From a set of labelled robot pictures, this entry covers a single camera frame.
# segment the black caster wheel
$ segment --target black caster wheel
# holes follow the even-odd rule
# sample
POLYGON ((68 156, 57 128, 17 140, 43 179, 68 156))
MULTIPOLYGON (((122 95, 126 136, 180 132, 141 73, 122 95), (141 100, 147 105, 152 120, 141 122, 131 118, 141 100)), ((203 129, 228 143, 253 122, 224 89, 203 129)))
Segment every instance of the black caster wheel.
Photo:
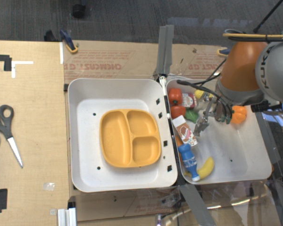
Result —
POLYGON ((72 15, 76 18, 82 18, 85 14, 85 8, 86 6, 83 6, 81 4, 76 4, 72 7, 72 15))

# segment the scissor blade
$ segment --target scissor blade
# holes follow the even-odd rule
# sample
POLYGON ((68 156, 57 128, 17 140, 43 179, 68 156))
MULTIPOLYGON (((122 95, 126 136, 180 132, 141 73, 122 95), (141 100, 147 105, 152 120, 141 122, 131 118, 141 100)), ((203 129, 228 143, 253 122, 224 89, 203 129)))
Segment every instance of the scissor blade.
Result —
POLYGON ((19 151, 17 149, 17 146, 16 146, 16 142, 14 140, 13 137, 10 137, 8 139, 8 142, 9 142, 9 145, 15 155, 15 158, 17 159, 17 162, 19 163, 20 167, 23 168, 23 164, 22 164, 22 160, 21 160, 21 157, 20 157, 20 154, 19 154, 19 151))

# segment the blue bottle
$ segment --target blue bottle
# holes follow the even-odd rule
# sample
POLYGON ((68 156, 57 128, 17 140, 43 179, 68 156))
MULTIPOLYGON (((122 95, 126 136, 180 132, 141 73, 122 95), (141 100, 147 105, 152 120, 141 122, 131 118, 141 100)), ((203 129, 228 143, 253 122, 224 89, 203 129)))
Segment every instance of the blue bottle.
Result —
POLYGON ((190 144, 182 144, 178 147, 178 151, 183 160, 184 167, 191 173, 193 182, 200 180, 200 177, 197 173, 197 162, 194 154, 191 151, 190 144))

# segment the black handle scissors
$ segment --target black handle scissors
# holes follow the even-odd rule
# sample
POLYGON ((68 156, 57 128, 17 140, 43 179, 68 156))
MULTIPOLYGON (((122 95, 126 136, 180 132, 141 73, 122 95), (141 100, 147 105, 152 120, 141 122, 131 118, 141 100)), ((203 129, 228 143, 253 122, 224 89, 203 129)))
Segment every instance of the black handle scissors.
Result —
POLYGON ((21 160, 19 151, 17 149, 17 145, 15 143, 13 134, 11 133, 11 121, 13 119, 13 116, 14 116, 14 109, 11 106, 9 105, 0 106, 0 132, 2 132, 3 135, 5 136, 20 167, 23 168, 22 160, 21 160), (4 115, 5 110, 10 111, 9 116, 4 115))

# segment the orange divided plate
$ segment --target orange divided plate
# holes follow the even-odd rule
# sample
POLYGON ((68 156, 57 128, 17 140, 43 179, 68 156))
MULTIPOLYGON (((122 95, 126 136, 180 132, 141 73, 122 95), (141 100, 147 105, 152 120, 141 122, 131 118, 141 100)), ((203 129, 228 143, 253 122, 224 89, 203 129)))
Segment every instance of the orange divided plate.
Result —
POLYGON ((106 112, 100 120, 100 145, 105 160, 121 168, 153 164, 161 154, 157 123, 143 110, 106 112))

